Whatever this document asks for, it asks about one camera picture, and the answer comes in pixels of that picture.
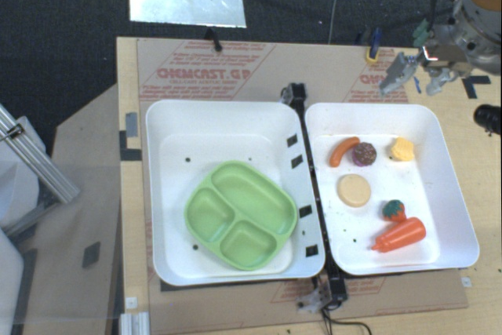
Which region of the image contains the beige round biscuit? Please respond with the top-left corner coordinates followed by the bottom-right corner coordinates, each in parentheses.
top-left (336, 173), bottom-right (373, 208)

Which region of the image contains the red and green strawberry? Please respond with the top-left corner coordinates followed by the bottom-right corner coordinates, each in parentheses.
top-left (381, 198), bottom-right (406, 223)

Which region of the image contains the white plastic tray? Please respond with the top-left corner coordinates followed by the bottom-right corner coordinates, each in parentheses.
top-left (304, 102), bottom-right (482, 277)
top-left (144, 98), bottom-right (327, 287)

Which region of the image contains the brown cardboard board, red print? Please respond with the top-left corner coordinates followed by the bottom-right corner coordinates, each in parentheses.
top-left (136, 38), bottom-right (470, 335)

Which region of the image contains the thin black and white rod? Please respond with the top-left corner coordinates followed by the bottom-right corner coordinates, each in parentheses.
top-left (294, 100), bottom-right (339, 280)

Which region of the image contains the green divided plate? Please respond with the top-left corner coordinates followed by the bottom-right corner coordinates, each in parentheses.
top-left (184, 160), bottom-right (300, 272)

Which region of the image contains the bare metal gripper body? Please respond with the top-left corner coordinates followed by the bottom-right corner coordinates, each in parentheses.
top-left (421, 20), bottom-right (502, 76)

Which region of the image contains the orange sausage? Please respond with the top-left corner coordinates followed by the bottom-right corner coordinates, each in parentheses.
top-left (329, 136), bottom-right (362, 169)

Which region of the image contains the orange carrot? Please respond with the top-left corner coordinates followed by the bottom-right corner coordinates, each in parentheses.
top-left (371, 217), bottom-right (427, 253)

